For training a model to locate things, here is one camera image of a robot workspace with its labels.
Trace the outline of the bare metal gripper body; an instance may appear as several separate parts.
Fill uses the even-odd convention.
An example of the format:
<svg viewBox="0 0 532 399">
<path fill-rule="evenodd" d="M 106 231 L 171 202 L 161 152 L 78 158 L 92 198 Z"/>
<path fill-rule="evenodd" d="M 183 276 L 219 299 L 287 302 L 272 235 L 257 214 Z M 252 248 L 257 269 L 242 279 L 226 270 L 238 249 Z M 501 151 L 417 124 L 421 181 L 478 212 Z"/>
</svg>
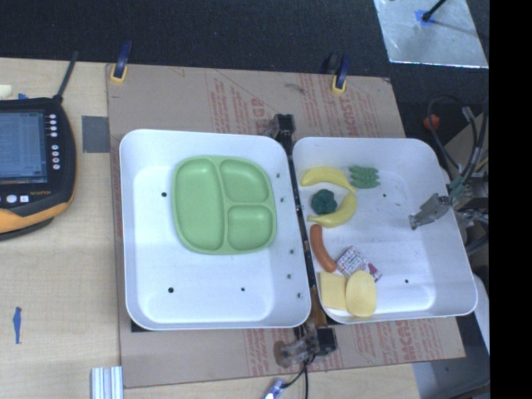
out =
<svg viewBox="0 0 532 399">
<path fill-rule="evenodd" d="M 457 178 L 450 183 L 451 206 L 457 220 L 472 224 L 486 218 L 489 212 L 489 178 L 486 174 L 473 174 Z"/>
</svg>

